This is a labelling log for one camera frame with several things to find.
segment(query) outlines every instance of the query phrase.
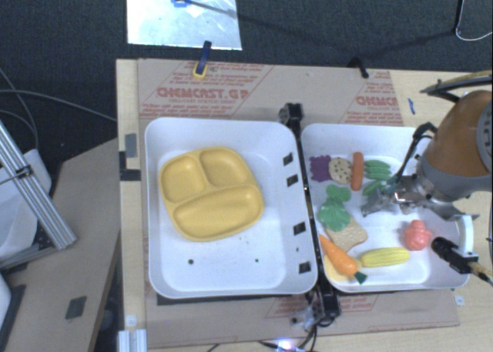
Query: yellow corn cob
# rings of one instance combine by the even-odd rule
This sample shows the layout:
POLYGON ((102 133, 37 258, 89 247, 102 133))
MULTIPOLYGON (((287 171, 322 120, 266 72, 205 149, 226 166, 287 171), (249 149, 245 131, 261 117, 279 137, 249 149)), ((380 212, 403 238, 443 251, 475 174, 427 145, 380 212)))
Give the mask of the yellow corn cob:
POLYGON ((361 257, 363 267, 391 266, 409 260, 409 251, 402 247, 371 250, 361 257))

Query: pink toy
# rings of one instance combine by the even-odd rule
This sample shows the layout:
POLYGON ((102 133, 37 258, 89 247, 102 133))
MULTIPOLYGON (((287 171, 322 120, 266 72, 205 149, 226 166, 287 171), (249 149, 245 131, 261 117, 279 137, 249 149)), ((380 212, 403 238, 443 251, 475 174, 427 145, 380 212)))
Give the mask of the pink toy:
POLYGON ((404 234, 406 235, 404 242, 409 250, 422 250, 433 237, 433 233, 424 227, 422 220, 413 220, 404 234))

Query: yellow and blue clip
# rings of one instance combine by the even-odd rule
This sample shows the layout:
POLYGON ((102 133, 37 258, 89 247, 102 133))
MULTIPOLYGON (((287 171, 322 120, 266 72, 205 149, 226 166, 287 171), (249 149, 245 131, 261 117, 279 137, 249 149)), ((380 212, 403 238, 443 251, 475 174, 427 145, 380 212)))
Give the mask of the yellow and blue clip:
POLYGON ((210 47, 213 43, 210 41, 205 41, 202 47, 202 55, 200 60, 193 67, 193 76, 197 79, 203 79, 207 73, 207 58, 209 58, 210 47))

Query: toy carrot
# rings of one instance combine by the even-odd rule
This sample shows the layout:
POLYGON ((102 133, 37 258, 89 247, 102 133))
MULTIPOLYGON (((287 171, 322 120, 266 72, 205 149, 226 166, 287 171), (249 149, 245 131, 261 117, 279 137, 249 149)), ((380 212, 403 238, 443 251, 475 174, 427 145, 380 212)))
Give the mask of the toy carrot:
POLYGON ((351 177, 351 189, 358 191, 361 189, 364 174, 364 157, 363 153, 353 153, 353 176, 351 177))
POLYGON ((354 277, 357 282, 363 283, 367 276, 357 270, 357 263, 351 256, 345 253, 340 247, 334 244, 325 236, 319 234, 322 250, 334 265, 334 268, 341 274, 354 277))

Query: metal plate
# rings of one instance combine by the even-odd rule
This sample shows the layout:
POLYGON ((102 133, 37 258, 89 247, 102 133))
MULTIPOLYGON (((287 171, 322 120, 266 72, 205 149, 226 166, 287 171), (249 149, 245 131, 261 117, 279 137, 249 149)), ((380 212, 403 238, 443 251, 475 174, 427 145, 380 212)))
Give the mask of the metal plate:
POLYGON ((241 50, 235 0, 127 0, 128 42, 241 50))

